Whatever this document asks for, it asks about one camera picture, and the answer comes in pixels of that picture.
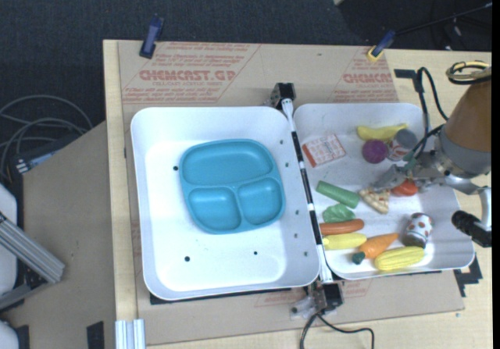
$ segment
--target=green pepper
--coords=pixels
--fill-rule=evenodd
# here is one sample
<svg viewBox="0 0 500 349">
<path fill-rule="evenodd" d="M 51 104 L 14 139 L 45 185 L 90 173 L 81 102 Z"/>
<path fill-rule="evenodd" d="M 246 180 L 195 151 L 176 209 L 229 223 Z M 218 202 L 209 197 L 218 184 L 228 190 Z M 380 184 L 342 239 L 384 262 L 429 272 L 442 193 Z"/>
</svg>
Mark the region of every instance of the green pepper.
<svg viewBox="0 0 500 349">
<path fill-rule="evenodd" d="M 349 221 L 354 218 L 354 212 L 342 203 L 328 206 L 323 212 L 323 220 L 325 223 L 339 223 L 342 221 Z"/>
</svg>

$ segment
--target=yellow banana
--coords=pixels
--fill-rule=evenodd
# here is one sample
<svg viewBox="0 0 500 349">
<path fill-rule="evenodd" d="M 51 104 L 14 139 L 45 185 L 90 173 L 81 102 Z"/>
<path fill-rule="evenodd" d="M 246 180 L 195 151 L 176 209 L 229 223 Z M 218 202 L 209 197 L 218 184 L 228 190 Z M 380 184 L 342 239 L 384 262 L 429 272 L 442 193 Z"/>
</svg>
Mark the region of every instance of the yellow banana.
<svg viewBox="0 0 500 349">
<path fill-rule="evenodd" d="M 408 124 L 401 123 L 395 126 L 383 126 L 379 128 L 372 128 L 368 126 L 358 126 L 357 132 L 359 137 L 364 140 L 381 140 L 390 141 L 394 135 L 403 128 L 408 128 Z"/>
</svg>

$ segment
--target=robotic hand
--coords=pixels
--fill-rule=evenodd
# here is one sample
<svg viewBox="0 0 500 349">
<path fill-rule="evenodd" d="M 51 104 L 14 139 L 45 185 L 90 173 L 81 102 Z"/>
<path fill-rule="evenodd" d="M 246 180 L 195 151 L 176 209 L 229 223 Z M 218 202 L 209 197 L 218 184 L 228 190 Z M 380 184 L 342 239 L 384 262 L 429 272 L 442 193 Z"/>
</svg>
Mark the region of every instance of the robotic hand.
<svg viewBox="0 0 500 349">
<path fill-rule="evenodd" d="M 466 69 L 475 71 L 463 73 Z M 478 187 L 471 179 L 491 171 L 491 66 L 483 62 L 461 62 L 446 74 L 454 84 L 469 85 L 452 115 L 444 125 L 426 133 L 417 145 L 420 151 L 407 155 L 404 166 L 393 165 L 372 188 L 375 191 L 391 189 L 409 178 L 421 191 L 434 184 L 446 184 L 464 194 L 479 194 L 483 209 L 481 220 L 457 211 L 452 222 L 479 245 L 489 248 L 491 188 Z M 396 70 L 396 75 L 416 78 L 416 73 L 408 70 Z M 427 138 L 433 135 L 434 149 L 425 152 Z"/>
</svg>

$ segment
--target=yellow corn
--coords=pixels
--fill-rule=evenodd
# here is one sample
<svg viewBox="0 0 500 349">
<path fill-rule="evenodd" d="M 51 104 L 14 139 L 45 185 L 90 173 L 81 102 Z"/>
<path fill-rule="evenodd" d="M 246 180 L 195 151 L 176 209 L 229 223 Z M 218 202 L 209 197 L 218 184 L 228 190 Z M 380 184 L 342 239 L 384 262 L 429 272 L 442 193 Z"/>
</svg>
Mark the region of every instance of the yellow corn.
<svg viewBox="0 0 500 349">
<path fill-rule="evenodd" d="M 382 271 L 402 269 L 423 259 L 423 248 L 405 246 L 382 252 L 375 258 L 375 267 Z"/>
<path fill-rule="evenodd" d="M 365 242 L 366 235 L 362 233 L 339 233 L 323 238 L 323 246 L 327 250 L 357 248 Z"/>
</svg>

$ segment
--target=white tray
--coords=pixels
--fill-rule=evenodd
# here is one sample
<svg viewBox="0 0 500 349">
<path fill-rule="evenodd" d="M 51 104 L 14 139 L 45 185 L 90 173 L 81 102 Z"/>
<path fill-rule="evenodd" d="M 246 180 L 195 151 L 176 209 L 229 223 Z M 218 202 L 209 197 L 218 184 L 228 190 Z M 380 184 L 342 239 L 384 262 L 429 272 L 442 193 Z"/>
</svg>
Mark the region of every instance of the white tray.
<svg viewBox="0 0 500 349">
<path fill-rule="evenodd" d="M 402 103 L 384 104 L 323 104 L 303 105 L 295 112 L 295 124 L 298 138 L 302 144 L 315 138 L 337 135 L 346 150 L 346 156 L 313 168 L 306 161 L 306 168 L 316 206 L 318 220 L 322 222 L 322 213 L 336 201 L 316 192 L 320 180 L 332 183 L 344 189 L 357 192 L 376 181 L 393 162 L 384 160 L 379 164 L 366 162 L 361 155 L 363 141 L 356 133 L 356 127 L 372 127 L 408 123 L 409 129 L 418 138 L 423 136 L 423 114 L 420 108 Z M 432 148 L 433 141 L 427 143 Z M 458 231 L 451 222 L 452 214 L 459 210 L 455 192 L 450 187 L 434 186 L 424 194 L 409 198 L 391 196 L 389 213 L 381 215 L 370 206 L 360 201 L 354 213 L 362 219 L 365 226 L 361 233 L 368 237 L 382 233 L 403 233 L 414 212 L 424 212 L 434 218 L 435 226 L 425 249 L 425 257 L 418 264 L 391 274 L 409 272 L 432 272 L 443 269 L 460 269 L 468 266 L 474 257 L 470 237 Z M 395 242 L 392 246 L 402 246 Z M 375 276 L 386 276 L 379 272 L 370 260 L 361 265 L 351 262 L 355 250 L 326 251 L 327 263 L 335 274 L 347 280 L 357 280 Z"/>
<path fill-rule="evenodd" d="M 275 109 L 149 108 L 130 126 L 137 177 L 145 283 L 176 301 L 217 294 L 302 287 L 319 273 L 316 243 L 291 132 Z M 211 234 L 192 221 L 178 171 L 182 154 L 207 141 L 248 138 L 265 145 L 284 185 L 275 223 Z"/>
</svg>

